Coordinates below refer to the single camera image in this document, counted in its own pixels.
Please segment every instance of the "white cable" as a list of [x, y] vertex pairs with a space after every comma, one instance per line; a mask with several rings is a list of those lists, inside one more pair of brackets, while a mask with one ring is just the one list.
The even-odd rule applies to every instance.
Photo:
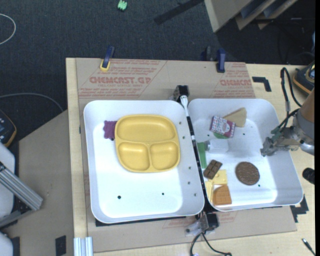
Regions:
[[15, 23], [15, 21], [14, 21], [13, 18], [11, 18], [11, 17], [9, 17], [9, 16], [7, 16], [7, 15], [4, 15], [4, 14], [2, 14], [2, 13], [0, 13], [0, 16], [3, 16], [3, 17], [8, 18], [10, 21], [12, 21], [12, 23], [13, 23], [13, 25], [14, 25], [14, 29], [13, 29], [12, 34], [11, 34], [6, 40], [0, 42], [0, 45], [3, 45], [4, 43], [8, 42], [8, 41], [14, 36], [14, 34], [16, 33], [16, 28], [17, 28], [17, 26], [16, 26], [16, 23]]

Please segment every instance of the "divided yellow plate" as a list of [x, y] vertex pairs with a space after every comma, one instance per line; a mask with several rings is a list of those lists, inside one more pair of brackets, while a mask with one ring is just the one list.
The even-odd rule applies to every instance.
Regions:
[[162, 115], [126, 115], [116, 122], [114, 135], [118, 159], [129, 171], [164, 172], [180, 161], [176, 127]]

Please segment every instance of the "brown disc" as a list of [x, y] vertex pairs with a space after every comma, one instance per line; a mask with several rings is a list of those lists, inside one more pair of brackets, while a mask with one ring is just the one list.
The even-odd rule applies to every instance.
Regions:
[[240, 162], [235, 168], [235, 175], [240, 182], [246, 185], [254, 185], [260, 179], [258, 168], [250, 162]]

